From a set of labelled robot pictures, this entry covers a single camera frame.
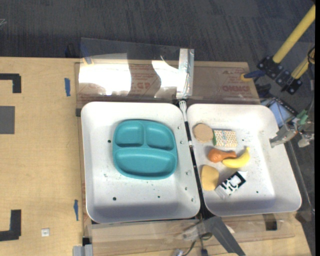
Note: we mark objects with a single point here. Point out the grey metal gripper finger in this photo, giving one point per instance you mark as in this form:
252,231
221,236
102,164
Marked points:
281,141
284,130

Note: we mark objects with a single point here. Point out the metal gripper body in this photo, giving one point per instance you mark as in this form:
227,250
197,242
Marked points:
305,128

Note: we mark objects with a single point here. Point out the white plastic tray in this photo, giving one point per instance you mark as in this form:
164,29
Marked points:
140,200
265,175

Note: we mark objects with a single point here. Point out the yellow banana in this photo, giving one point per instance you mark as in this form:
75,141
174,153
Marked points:
237,162

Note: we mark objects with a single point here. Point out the patterned beige snack packet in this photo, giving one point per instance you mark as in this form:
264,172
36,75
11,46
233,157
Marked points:
226,138

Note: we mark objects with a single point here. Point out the orange chicken drumstick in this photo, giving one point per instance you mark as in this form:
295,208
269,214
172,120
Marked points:
217,155

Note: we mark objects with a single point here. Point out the black and white carton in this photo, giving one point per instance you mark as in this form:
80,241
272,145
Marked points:
231,185

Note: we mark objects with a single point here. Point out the round tan biscuit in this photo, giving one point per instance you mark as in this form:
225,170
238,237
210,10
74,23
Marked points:
202,132

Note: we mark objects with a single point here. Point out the blue divided plate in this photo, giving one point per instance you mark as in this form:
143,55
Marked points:
143,161

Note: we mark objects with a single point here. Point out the small white square block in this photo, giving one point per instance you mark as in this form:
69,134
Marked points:
45,232

